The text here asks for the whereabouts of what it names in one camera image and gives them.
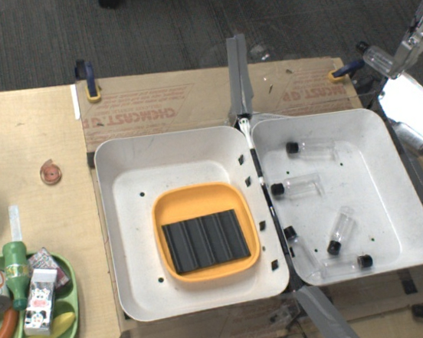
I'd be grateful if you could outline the white plastic tray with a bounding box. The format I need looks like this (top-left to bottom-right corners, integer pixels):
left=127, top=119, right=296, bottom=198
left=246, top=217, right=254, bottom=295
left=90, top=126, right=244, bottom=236
left=248, top=99, right=423, bottom=294
left=90, top=117, right=294, bottom=327

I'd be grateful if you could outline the orange plate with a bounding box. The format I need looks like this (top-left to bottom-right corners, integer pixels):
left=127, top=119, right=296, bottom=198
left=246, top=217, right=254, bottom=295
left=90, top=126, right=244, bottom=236
left=148, top=176, right=264, bottom=287

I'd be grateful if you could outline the black ribbed rack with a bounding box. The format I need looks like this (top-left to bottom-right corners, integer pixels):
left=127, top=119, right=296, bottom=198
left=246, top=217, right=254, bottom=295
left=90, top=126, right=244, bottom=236
left=159, top=206, right=254, bottom=277

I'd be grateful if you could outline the green bottle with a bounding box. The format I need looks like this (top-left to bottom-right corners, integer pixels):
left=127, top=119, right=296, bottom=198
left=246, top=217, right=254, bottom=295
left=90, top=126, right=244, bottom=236
left=0, top=239, right=36, bottom=313

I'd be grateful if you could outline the thin black and white rod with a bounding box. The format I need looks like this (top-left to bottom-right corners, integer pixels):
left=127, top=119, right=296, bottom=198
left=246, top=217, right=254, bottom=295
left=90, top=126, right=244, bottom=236
left=238, top=113, right=302, bottom=296

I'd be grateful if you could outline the red and white packet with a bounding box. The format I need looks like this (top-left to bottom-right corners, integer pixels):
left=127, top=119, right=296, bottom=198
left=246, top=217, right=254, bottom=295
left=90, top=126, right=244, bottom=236
left=26, top=244, right=72, bottom=293

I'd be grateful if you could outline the white carton with cow print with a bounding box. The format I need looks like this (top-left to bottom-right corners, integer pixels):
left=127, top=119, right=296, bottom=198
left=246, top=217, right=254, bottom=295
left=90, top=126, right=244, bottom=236
left=15, top=264, right=67, bottom=338

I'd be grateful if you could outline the brown cardboard board red print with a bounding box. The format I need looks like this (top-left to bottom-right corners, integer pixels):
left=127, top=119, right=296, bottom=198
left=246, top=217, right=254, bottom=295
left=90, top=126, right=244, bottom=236
left=75, top=37, right=423, bottom=338

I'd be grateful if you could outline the yellow banana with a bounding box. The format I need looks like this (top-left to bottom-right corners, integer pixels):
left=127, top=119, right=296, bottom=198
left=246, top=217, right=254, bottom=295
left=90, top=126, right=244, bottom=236
left=15, top=310, right=79, bottom=338

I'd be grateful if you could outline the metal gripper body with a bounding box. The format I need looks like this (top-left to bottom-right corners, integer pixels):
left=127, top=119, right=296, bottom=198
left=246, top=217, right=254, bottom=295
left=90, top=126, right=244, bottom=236
left=401, top=0, right=423, bottom=53

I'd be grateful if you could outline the green divided plate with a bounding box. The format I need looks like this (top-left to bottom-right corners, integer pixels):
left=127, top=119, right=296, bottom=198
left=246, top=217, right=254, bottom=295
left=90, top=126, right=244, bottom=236
left=0, top=244, right=84, bottom=338

